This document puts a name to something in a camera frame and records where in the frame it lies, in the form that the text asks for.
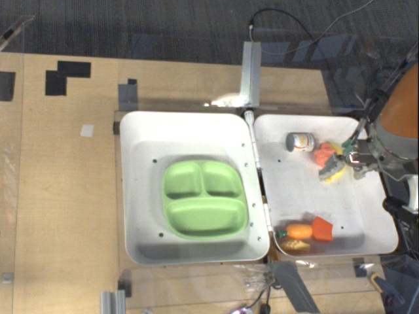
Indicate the red pizza slice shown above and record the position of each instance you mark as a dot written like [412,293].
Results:
[322,230]

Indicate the green divided plate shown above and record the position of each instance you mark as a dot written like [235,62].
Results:
[203,214]

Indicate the yellow banana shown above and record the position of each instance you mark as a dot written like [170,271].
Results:
[338,175]

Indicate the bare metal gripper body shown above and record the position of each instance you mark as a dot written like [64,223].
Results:
[363,159]

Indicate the pink toy food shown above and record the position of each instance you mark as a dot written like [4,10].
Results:
[322,154]

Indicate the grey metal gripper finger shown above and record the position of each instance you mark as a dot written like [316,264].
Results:
[332,168]
[361,174]

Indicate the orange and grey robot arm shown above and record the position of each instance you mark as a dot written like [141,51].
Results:
[401,110]

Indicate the thin black and white rod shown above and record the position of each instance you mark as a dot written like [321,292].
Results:
[256,152]

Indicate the brown bread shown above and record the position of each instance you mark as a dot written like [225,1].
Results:
[294,246]

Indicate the orange carrot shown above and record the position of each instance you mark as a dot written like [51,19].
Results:
[299,231]

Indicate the small white and orange can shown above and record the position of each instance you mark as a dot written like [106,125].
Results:
[302,142]

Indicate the white plastic tray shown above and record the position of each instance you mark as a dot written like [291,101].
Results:
[327,204]
[140,191]

